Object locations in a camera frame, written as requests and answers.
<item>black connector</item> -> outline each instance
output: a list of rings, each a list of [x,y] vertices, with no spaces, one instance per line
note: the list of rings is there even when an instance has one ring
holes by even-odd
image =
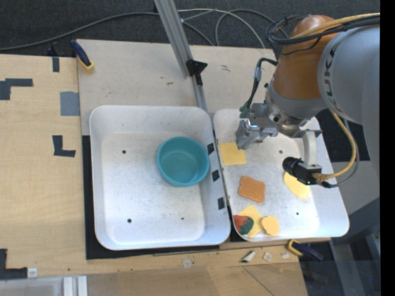
[[[283,160],[283,169],[291,176],[305,185],[317,184],[317,180],[313,177],[313,173],[321,173],[321,168],[306,168],[302,166],[304,162],[301,159],[288,157]]]

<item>white cable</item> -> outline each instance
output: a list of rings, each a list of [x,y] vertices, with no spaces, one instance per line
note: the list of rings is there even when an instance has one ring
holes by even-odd
[[[240,21],[242,21],[252,32],[253,32],[253,34],[255,35],[255,37],[258,39],[258,41],[259,41],[259,43],[262,45],[262,47],[263,48],[265,48],[265,44],[264,44],[264,42],[261,40],[261,38],[259,37],[259,35],[257,34],[257,32],[253,29],[253,27],[252,26],[250,26],[250,24],[248,24],[247,23],[247,21],[245,21],[245,20],[243,20],[241,17],[239,17],[238,15],[236,15],[236,14],[233,14],[233,13],[231,13],[231,12],[228,12],[228,11],[224,11],[224,10],[218,10],[218,9],[206,9],[206,8],[198,8],[198,9],[185,9],[185,10],[178,10],[179,12],[189,12],[189,11],[205,11],[205,12],[203,12],[203,13],[201,13],[201,14],[199,14],[199,15],[195,15],[195,16],[192,16],[192,17],[190,17],[189,19],[191,19],[191,18],[193,18],[193,17],[197,17],[197,16],[200,16],[200,15],[204,15],[204,14],[207,14],[207,13],[209,13],[209,12],[218,12],[218,13],[224,13],[224,14],[228,14],[228,15],[231,15],[232,17],[235,17],[236,19],[238,19],[238,20],[240,20]]]

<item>bowl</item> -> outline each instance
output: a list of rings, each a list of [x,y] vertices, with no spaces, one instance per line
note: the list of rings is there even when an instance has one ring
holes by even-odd
[[[189,137],[173,137],[160,145],[157,166],[166,182],[174,186],[192,186],[202,181],[210,168],[206,149]]]

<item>yellow cable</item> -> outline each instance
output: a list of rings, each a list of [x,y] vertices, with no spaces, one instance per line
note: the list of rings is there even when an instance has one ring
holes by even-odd
[[[292,38],[290,38],[290,40],[292,40],[294,38],[305,37],[305,36],[310,35],[312,33],[316,33],[316,32],[318,32],[320,30],[324,30],[326,28],[333,27],[333,26],[335,26],[337,24],[343,24],[343,23],[346,23],[346,22],[363,19],[365,17],[371,17],[373,15],[380,15],[380,13],[367,13],[367,14],[352,15],[350,17],[339,18],[337,20],[333,20],[333,21],[321,24],[321,25],[319,25],[317,27],[311,28],[311,29],[309,29],[307,31],[303,31],[302,33],[299,33],[296,36],[292,36]]]
[[[330,112],[332,113],[333,117],[335,118],[336,122],[339,124],[339,126],[341,127],[341,129],[344,131],[344,133],[346,134],[351,147],[352,147],[352,154],[351,154],[351,159],[349,161],[349,163],[340,171],[336,172],[336,173],[331,173],[328,175],[325,175],[323,173],[313,173],[313,177],[315,179],[317,179],[317,181],[319,183],[322,183],[324,180],[328,180],[330,178],[334,178],[336,176],[342,175],[343,173],[347,172],[352,165],[354,164],[355,160],[356,160],[356,155],[357,155],[357,148],[356,148],[356,143],[354,141],[354,138],[352,137],[351,133],[347,130],[346,126],[343,124],[343,122],[341,121],[341,119],[337,116],[337,114],[334,113],[334,111],[330,110]]]

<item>blue clamp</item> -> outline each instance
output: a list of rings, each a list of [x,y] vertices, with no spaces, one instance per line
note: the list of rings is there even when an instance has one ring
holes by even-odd
[[[300,242],[294,239],[288,242],[287,249],[291,251],[293,254],[296,254],[297,256],[307,255],[313,258],[315,261],[323,260],[323,255],[321,253],[318,253],[312,247],[309,247],[308,244],[301,244]]]
[[[87,70],[91,70],[93,68],[93,62],[89,60],[88,55],[86,55],[86,52],[83,50],[83,48],[75,41],[75,39],[72,39],[70,41],[70,46],[73,49],[73,51],[76,53],[78,56],[78,61],[80,64]]]

